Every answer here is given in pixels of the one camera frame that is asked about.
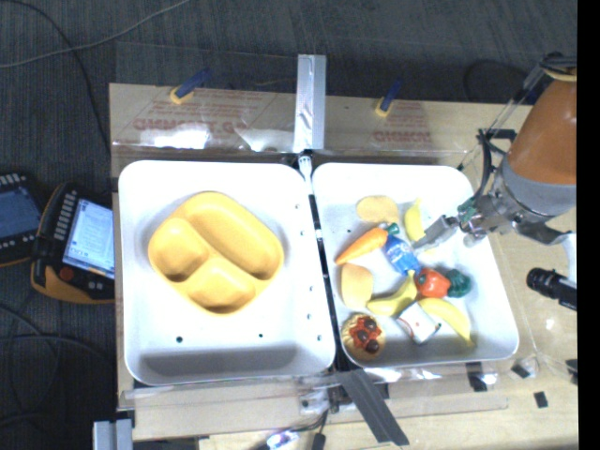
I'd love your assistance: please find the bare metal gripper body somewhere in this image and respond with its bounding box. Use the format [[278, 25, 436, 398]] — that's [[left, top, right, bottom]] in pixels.
[[457, 193, 522, 241]]

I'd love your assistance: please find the yellow divided plate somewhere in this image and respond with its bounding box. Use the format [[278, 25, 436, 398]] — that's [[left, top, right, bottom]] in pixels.
[[146, 189, 286, 316]]

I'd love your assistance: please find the orange carrot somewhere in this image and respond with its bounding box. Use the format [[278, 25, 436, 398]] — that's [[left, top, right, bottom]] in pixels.
[[334, 222, 401, 266]]

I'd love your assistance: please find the tan tart with red topping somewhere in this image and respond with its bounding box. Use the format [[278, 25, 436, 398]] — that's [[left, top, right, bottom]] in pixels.
[[339, 313, 387, 362]]

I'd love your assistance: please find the tan round biscuit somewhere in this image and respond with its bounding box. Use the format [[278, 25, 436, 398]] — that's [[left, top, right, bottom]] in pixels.
[[355, 195, 401, 227]]

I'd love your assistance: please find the black cylinder on white bracket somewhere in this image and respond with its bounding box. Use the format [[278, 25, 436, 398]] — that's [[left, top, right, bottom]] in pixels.
[[525, 231, 578, 312]]

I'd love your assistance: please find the green broccoli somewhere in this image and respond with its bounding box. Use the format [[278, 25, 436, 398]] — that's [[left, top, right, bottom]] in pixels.
[[444, 268, 473, 299]]

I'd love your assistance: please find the orange pepper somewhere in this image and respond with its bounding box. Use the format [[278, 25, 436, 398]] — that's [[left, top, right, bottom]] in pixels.
[[413, 267, 452, 300]]

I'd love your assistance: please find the blue and white can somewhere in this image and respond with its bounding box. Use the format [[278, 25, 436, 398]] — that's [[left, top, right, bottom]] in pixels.
[[381, 233, 422, 277]]

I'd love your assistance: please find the brown cardboard board, red print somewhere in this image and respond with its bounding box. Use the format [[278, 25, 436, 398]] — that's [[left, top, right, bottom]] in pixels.
[[108, 82, 578, 442]]

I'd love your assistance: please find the white carton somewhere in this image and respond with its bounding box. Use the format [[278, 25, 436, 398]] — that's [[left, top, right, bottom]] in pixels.
[[397, 301, 443, 346]]

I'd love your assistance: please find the white plastic tray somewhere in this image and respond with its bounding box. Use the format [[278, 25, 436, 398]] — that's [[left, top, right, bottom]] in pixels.
[[310, 161, 521, 370], [117, 158, 337, 387]]

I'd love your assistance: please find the small yellow banana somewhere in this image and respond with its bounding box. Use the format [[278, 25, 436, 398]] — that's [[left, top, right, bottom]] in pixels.
[[403, 198, 426, 244]]

